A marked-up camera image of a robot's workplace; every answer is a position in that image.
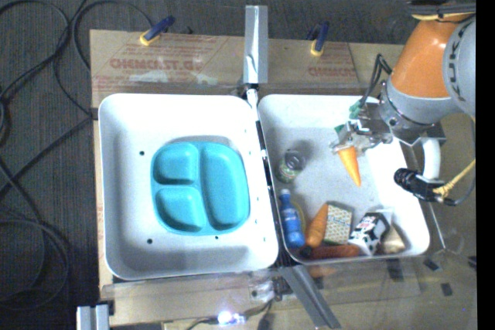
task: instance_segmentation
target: black floor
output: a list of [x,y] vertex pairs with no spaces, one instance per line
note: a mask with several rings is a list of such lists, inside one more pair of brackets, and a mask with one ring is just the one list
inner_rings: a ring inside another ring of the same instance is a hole
[[170,32],[242,36],[245,5],[267,5],[271,38],[325,19],[330,41],[402,44],[408,1],[0,0],[0,328],[74,328],[98,300],[89,29],[144,31],[138,8],[172,14]]

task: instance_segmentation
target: blue plate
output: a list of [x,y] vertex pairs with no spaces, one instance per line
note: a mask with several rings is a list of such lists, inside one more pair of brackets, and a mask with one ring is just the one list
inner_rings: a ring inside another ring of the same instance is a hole
[[165,145],[153,156],[151,180],[155,214],[171,232],[229,233],[249,216],[244,164],[226,145],[208,141]]

